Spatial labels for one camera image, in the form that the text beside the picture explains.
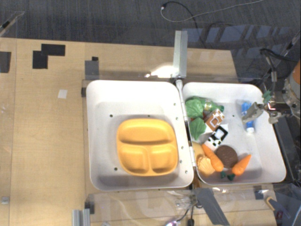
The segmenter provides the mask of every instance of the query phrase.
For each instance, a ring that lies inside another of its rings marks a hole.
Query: blue bottle
[[[251,107],[251,103],[248,102],[244,102],[241,105],[241,115],[244,116],[246,115],[246,111]],[[249,121],[246,123],[246,131],[249,133],[253,133],[254,132],[254,122],[253,121]]]

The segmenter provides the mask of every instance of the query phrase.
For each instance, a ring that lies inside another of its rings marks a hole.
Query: yellow compartment tray
[[[173,128],[158,119],[130,119],[117,130],[117,152],[122,168],[135,176],[171,173],[178,163]]]

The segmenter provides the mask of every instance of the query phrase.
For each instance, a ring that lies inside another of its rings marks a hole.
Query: toy carrot
[[[238,163],[236,163],[234,165],[234,167],[232,168],[232,172],[236,176],[242,175],[244,173],[247,165],[249,164],[250,159],[251,159],[251,155],[248,155],[248,156],[244,157],[243,159],[241,159]]]
[[[224,164],[222,163],[222,161],[205,144],[202,145],[202,148],[205,152],[205,155],[211,160],[211,165],[214,168],[214,170],[221,172],[224,168]]]

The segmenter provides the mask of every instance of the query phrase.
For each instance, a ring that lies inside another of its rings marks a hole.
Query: orange object
[[[205,144],[202,145],[202,148],[205,152],[205,155],[211,160],[211,165],[214,170],[221,172],[224,169],[224,164],[222,163],[222,161]]]
[[[241,159],[238,163],[236,163],[234,165],[234,167],[232,168],[232,172],[236,176],[242,175],[244,173],[247,165],[249,164],[250,159],[251,159],[251,155],[250,154],[248,156],[244,157],[243,159]]]
[[[300,61],[293,70],[293,79],[300,85]]]
[[[171,173],[178,164],[174,129],[158,119],[130,119],[117,130],[117,153],[122,168],[135,176]]]

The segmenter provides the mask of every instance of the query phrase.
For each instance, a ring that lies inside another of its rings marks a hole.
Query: toy lettuce
[[[206,124],[203,119],[198,117],[189,123],[189,129],[192,137],[197,140],[198,137],[205,132]]]
[[[203,118],[204,107],[200,99],[193,97],[190,100],[187,100],[186,103],[186,112],[187,116],[190,118]]]

